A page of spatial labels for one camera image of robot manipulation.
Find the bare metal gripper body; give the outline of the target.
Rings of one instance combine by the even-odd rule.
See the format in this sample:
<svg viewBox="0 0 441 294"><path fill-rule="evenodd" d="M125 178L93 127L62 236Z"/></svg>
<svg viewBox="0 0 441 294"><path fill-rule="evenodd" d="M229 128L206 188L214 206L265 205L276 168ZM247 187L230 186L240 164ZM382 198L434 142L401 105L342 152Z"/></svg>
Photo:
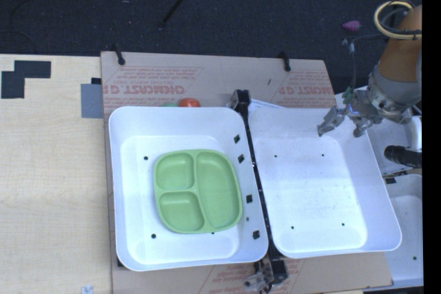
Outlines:
<svg viewBox="0 0 441 294"><path fill-rule="evenodd" d="M394 101L382 94L365 90L354 90L345 95L345 114L356 125L377 125L383 120L403 125L412 115L407 106L394 106Z"/></svg>

